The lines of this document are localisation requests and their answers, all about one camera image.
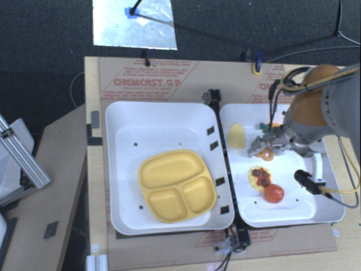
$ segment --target toy tomato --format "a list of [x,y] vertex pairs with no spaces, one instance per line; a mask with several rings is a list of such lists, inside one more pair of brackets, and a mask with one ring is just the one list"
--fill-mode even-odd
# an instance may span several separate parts
[[269,203],[279,203],[284,197],[284,190],[274,183],[265,187],[265,199]]

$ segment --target black floor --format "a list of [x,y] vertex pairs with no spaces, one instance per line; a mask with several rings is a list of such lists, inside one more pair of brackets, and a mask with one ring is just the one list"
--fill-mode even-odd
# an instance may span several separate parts
[[[333,35],[338,0],[171,2],[178,50],[150,50],[151,58],[236,62],[250,48],[253,53],[260,49],[263,61],[268,61],[296,51],[356,46]],[[356,41],[360,5],[361,0],[344,0],[342,11],[341,30]],[[9,123],[22,117],[36,136],[74,109],[69,87],[83,71],[84,56],[139,57],[142,52],[93,46],[92,35],[92,0],[0,0],[0,114]],[[276,62],[351,65],[360,62],[360,48],[299,54]],[[82,104],[82,79],[74,83],[73,93]]]

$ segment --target silver square panel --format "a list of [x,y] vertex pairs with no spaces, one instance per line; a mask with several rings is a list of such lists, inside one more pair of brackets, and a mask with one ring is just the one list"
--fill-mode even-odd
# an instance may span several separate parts
[[170,0],[93,0],[94,45],[176,50]]

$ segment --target yellow cable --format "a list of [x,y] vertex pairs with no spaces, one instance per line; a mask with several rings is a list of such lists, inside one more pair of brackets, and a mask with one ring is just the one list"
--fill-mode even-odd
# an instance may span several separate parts
[[344,145],[344,142],[342,141],[341,139],[341,145],[342,145],[342,148],[344,149],[344,152],[352,166],[352,168],[354,169],[355,173],[357,174],[357,179],[359,180],[359,183],[357,185],[356,188],[354,188],[353,190],[349,190],[349,191],[340,191],[340,190],[332,190],[332,189],[329,189],[325,186],[322,186],[322,187],[319,187],[320,191],[324,192],[324,193],[338,193],[338,194],[353,194],[355,193],[359,188],[360,188],[360,185],[361,185],[361,178],[360,178],[360,172],[357,170],[357,167],[355,166],[355,164],[353,163],[353,161],[351,160],[351,157],[350,157],[350,154],[349,152],[347,151],[347,149],[345,148],[345,145]]
[[340,72],[338,74],[335,74],[335,75],[332,75],[332,76],[328,76],[328,77],[325,77],[321,80],[317,80],[315,82],[312,82],[310,84],[307,84],[306,86],[305,85],[301,85],[301,86],[297,86],[297,87],[291,87],[291,86],[286,86],[284,85],[284,80],[289,76],[289,72],[287,72],[280,80],[280,84],[281,84],[281,87],[286,90],[286,91],[291,91],[291,92],[295,92],[295,91],[300,91],[300,90],[304,90],[307,88],[311,88],[313,86],[317,86],[319,84],[322,84],[322,83],[325,83],[325,82],[328,82],[328,81],[331,81],[331,80],[335,80],[335,79],[338,79],[340,77],[344,77],[344,76],[347,76],[347,75],[351,75],[353,73],[355,73],[357,70],[359,70],[359,67],[356,67],[356,68],[353,68],[353,69],[350,69],[348,71],[344,71],[344,72]]

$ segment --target yellow plate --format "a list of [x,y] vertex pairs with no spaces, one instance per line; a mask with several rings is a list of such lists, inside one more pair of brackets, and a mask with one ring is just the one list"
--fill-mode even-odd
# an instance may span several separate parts
[[212,177],[203,159],[191,150],[169,151],[145,160],[138,180],[150,210],[162,222],[188,220],[215,204]]

